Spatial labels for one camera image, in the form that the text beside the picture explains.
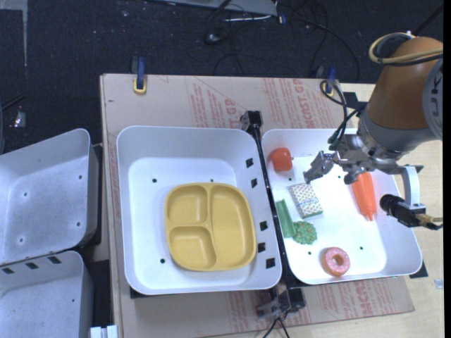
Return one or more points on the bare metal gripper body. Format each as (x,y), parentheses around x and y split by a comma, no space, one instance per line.
(359,155)

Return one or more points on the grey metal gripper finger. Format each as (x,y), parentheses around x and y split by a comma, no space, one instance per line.
(353,175)
(319,167)

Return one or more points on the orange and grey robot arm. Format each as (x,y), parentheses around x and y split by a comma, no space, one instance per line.
(398,93)

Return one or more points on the orange squeeze bottle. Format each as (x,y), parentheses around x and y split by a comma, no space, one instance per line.
(365,197)

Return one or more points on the small patterned carton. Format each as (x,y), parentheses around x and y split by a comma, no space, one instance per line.
(306,200)

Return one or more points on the orange bell pepper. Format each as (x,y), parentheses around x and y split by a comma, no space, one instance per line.
(281,159)

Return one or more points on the green celery stick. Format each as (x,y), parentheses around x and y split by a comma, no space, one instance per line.
(285,218)

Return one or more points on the white plastic tray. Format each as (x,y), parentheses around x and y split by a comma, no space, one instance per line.
(345,238)
(148,224)

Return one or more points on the pink doughnut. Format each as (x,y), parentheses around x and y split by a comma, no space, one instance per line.
(327,264)

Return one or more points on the yellow divided plate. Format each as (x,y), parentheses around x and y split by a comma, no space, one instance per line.
(211,227)

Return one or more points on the brown cardboard board red print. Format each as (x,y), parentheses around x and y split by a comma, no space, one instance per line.
(169,100)

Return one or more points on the black cylinder on white bracket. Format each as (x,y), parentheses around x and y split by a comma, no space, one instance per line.
(403,210)

